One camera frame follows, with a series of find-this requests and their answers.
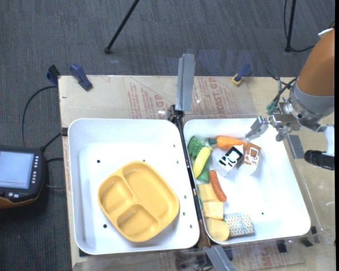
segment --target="toy sausage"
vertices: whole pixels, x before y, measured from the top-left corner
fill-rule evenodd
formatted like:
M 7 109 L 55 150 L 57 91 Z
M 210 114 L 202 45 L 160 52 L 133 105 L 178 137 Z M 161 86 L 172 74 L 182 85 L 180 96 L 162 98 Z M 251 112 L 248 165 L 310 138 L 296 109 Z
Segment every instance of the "toy sausage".
M 210 178 L 211 186 L 216 194 L 216 197 L 220 202 L 225 202 L 227 200 L 227 196 L 225 195 L 224 191 L 222 190 L 219 182 L 219 178 L 217 177 L 217 173 L 215 170 L 210 170 L 208 172 L 208 177 Z

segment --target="blue clamp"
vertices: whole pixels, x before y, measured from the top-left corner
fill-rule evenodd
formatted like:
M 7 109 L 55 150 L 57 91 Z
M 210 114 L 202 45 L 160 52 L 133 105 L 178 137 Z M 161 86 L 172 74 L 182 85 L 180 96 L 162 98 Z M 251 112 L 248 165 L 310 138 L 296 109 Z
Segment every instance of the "blue clamp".
M 55 67 L 55 65 L 52 65 L 51 67 L 49 67 L 49 69 L 46 72 L 46 77 L 56 87 L 58 87 L 58 76 L 60 76 L 60 73 Z
M 247 63 L 239 73 L 236 73 L 234 77 L 232 77 L 232 83 L 238 86 L 241 82 L 243 76 L 248 76 L 252 73 L 250 69 L 250 64 Z
M 72 63 L 72 65 L 70 66 L 70 73 L 73 76 L 79 78 L 79 84 L 85 90 L 89 90 L 90 88 L 93 87 L 93 85 L 88 80 L 82 66 L 80 66 L 79 64 Z

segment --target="small carton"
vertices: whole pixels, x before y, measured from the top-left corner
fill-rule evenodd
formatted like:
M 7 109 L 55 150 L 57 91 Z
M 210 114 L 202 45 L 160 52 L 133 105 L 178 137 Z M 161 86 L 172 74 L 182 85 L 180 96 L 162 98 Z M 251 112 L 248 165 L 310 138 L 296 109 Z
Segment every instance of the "small carton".
M 238 169 L 247 174 L 255 172 L 259 164 L 260 152 L 261 148 L 259 146 L 249 142 L 238 165 Z
M 218 167 L 222 172 L 219 172 L 223 177 L 231 171 L 234 166 L 241 160 L 244 155 L 244 147 L 233 146 L 224 156 L 222 156 L 218 161 Z

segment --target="white tray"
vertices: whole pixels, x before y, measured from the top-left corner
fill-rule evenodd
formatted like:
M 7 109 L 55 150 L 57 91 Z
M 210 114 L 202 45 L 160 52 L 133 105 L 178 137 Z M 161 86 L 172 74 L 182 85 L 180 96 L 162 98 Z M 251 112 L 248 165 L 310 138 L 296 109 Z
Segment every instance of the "white tray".
M 75 240 L 91 255 L 190 248 L 198 220 L 180 133 L 167 120 L 78 119 L 68 129 Z M 145 160 L 173 188 L 180 211 L 154 238 L 125 239 L 102 212 L 100 184 L 124 164 Z
M 254 121 L 255 118 L 193 119 L 184 125 L 184 137 L 187 145 L 192 136 L 205 140 L 223 135 L 245 140 L 245 134 Z M 227 195 L 224 213 L 249 215 L 255 234 L 223 242 L 208 235 L 214 242 L 234 244 L 289 238 L 309 231 L 311 223 L 306 205 L 284 143 L 275 140 L 276 134 L 277 131 L 269 126 L 261 137 L 252 141 L 261 147 L 260 161 L 253 174 L 245 174 L 234 167 L 227 176 L 218 176 L 221 188 Z M 215 158 L 220 158 L 225 153 L 219 148 L 212 149 L 210 169 L 215 165 Z

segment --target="tripod leg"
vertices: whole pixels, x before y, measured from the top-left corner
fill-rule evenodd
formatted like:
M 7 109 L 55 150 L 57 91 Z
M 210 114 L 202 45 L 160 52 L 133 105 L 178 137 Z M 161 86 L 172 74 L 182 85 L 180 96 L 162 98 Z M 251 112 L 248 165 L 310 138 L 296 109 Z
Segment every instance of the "tripod leg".
M 293 22 L 294 22 L 294 14 L 295 14 L 295 6 L 296 6 L 296 0 L 293 0 L 292 4 L 292 12 L 290 14 L 290 23 L 289 23 L 289 32 L 288 32 L 288 41 L 286 43 L 286 52 L 291 52 L 290 42 L 292 40 L 292 32 L 293 32 Z
M 106 54 L 110 54 L 110 53 L 111 53 L 111 47 L 112 47 L 113 43 L 114 43 L 115 40 L 117 39 L 117 36 L 118 36 L 119 33 L 121 32 L 122 28 L 123 28 L 124 25 L 126 24 L 128 18 L 129 18 L 130 15 L 132 14 L 134 8 L 136 8 L 136 6 L 137 6 L 137 4 L 138 4 L 139 1 L 140 1 L 140 0 L 134 0 L 133 5 L 130 7 L 128 13 L 126 14 L 125 18 L 123 19 L 122 23 L 120 24 L 120 26 L 119 26 L 117 32 L 114 34 L 114 36 L 113 36 L 111 42 L 110 42 L 110 43 L 108 44 L 108 46 L 104 49 L 104 52 L 105 52 Z

